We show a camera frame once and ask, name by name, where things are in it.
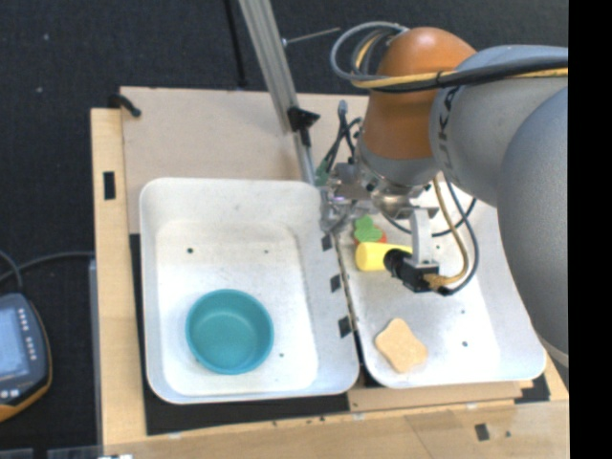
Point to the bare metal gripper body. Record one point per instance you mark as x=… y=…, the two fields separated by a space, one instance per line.
x=356 y=184

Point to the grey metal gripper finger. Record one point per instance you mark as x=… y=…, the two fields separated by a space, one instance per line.
x=345 y=215
x=326 y=213

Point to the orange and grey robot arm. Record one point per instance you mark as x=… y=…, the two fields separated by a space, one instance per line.
x=478 y=127

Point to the orange carrot with green top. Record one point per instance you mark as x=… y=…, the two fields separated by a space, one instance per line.
x=365 y=231

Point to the yellow cylinder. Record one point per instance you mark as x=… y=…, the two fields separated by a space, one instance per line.
x=370 y=256

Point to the white plastic tray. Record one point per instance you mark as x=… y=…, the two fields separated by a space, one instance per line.
x=229 y=237
x=459 y=313

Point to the tan bread slice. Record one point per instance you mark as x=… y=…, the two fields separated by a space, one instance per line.
x=400 y=346

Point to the brown cardboard board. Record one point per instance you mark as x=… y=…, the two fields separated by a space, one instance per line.
x=205 y=132

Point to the teal bowl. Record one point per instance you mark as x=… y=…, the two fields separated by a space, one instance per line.
x=229 y=332

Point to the black cylinder on white bracket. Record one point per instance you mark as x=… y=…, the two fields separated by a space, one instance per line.
x=415 y=270

